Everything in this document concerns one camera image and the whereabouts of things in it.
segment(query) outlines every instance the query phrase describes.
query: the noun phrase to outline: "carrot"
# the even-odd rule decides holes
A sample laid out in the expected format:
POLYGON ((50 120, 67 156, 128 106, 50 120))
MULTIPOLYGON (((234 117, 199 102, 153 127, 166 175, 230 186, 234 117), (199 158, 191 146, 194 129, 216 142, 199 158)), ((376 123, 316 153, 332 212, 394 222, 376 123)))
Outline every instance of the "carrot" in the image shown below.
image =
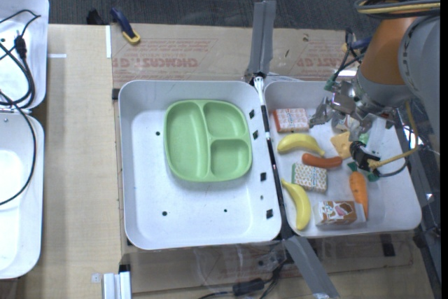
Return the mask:
POLYGON ((320 167, 320 168, 334 168, 342 164, 342 157, 336 156, 331 158, 320 158, 311 153, 304 153, 302 155, 302 162, 304 165, 320 167))
POLYGON ((364 214, 365 219, 368 217, 368 206, 369 206, 369 198, 367 194, 367 184, 365 182, 365 178, 363 174, 358 172, 355 167, 352 166, 354 164, 349 163, 349 167, 353 170, 353 172, 350 175, 349 183, 350 183, 350 189, 353 193, 353 197, 355 198, 355 201, 357 203, 360 203, 363 205, 364 208, 364 214))

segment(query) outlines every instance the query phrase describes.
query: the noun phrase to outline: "sausage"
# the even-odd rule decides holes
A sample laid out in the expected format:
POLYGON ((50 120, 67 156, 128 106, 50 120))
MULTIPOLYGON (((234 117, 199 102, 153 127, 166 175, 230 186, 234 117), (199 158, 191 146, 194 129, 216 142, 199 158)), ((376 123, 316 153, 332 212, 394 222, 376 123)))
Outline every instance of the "sausage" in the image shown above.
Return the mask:
POLYGON ((321 158, 312 155, 311 153, 304 153, 302 156, 304 165, 320 167, 320 168, 334 168, 342 165, 342 157, 336 156, 331 158, 321 158))

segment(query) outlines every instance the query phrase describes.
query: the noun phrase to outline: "banana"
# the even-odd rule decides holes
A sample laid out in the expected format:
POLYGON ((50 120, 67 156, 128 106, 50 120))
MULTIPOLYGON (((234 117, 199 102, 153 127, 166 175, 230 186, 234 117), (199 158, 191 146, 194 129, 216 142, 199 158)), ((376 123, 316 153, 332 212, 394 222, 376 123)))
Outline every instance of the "banana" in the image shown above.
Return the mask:
POLYGON ((293 198, 296 212, 295 226, 298 230, 302 230, 311 218, 311 203, 309 203, 308 194, 298 184, 286 182, 284 179, 281 179, 281 184, 293 198))
POLYGON ((305 148, 318 153, 321 157, 325 154, 325 151, 319 147, 316 139, 310 134, 287 134, 277 145, 279 153, 285 153, 295 148, 305 148))

